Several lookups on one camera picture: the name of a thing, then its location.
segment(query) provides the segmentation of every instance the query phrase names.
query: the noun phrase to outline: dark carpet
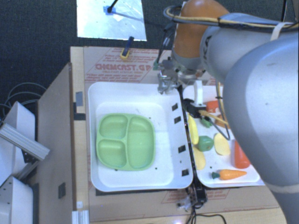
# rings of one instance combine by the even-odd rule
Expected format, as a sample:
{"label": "dark carpet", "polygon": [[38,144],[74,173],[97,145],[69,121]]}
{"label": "dark carpet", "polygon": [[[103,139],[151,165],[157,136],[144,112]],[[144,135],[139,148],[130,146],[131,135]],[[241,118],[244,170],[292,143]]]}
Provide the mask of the dark carpet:
{"label": "dark carpet", "polygon": [[[142,0],[148,41],[133,47],[159,48],[168,23],[163,9],[183,1]],[[283,7],[283,0],[217,1],[230,12],[273,20],[280,20]],[[78,38],[76,9],[76,0],[0,0],[0,103],[21,82],[48,87],[70,60],[71,46],[125,46],[125,41]],[[291,0],[286,20],[295,21]]]}

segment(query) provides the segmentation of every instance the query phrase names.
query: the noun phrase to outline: green divided plate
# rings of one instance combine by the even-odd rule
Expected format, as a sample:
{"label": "green divided plate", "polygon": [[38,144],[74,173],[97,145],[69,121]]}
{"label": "green divided plate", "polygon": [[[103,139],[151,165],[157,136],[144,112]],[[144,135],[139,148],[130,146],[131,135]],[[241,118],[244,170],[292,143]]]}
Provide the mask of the green divided plate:
{"label": "green divided plate", "polygon": [[97,131],[96,149],[98,159],[109,168],[147,169],[155,158],[154,126],[140,115],[105,115]]}

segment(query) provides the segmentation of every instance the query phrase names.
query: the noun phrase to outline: metal bracket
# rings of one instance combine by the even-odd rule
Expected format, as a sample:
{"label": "metal bracket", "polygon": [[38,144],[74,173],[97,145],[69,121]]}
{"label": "metal bracket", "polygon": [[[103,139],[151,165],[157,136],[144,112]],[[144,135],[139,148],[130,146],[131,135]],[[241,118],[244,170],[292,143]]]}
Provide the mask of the metal bracket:
{"label": "metal bracket", "polygon": [[72,224],[89,224],[89,211],[73,211]]}
{"label": "metal bracket", "polygon": [[32,157],[30,154],[28,154],[26,151],[22,150],[22,154],[24,158],[24,163],[36,161],[36,159]]}
{"label": "metal bracket", "polygon": [[74,120],[86,120],[86,115],[84,113],[77,113],[77,104],[74,102]]}
{"label": "metal bracket", "polygon": [[0,137],[24,150],[26,153],[38,160],[44,160],[50,151],[40,143],[27,138],[4,121],[0,121]]}
{"label": "metal bracket", "polygon": [[188,128],[188,121],[187,121],[187,116],[186,116],[186,105],[190,105],[192,100],[187,100],[183,98],[183,87],[179,86],[178,87],[178,92],[180,95],[181,99],[181,104],[182,104],[182,111],[183,111],[183,119],[185,123],[185,128],[186,128],[186,135],[187,135],[187,141],[188,141],[188,147],[189,147],[189,153],[190,153],[190,159],[191,159],[191,165],[192,165],[192,172],[193,172],[193,181],[191,186],[188,188],[188,194],[190,196],[190,200],[192,202],[192,206],[202,206],[203,203],[207,201],[207,196],[206,196],[206,190],[205,187],[200,183],[198,177],[197,177],[197,172],[196,172],[196,166],[195,166],[195,160],[193,156],[193,151],[192,151],[192,144],[190,140],[190,135],[189,135],[189,128]]}
{"label": "metal bracket", "polygon": [[206,106],[194,106],[194,100],[184,99],[182,101],[183,110],[188,112],[193,118],[201,119],[200,110],[206,110]]}
{"label": "metal bracket", "polygon": [[66,190],[65,190],[65,182],[63,182],[62,184],[60,184],[58,186],[58,199],[61,199],[65,196],[66,194]]}
{"label": "metal bracket", "polygon": [[38,160],[28,163],[23,170],[17,174],[16,178],[23,181],[37,167],[38,163]]}

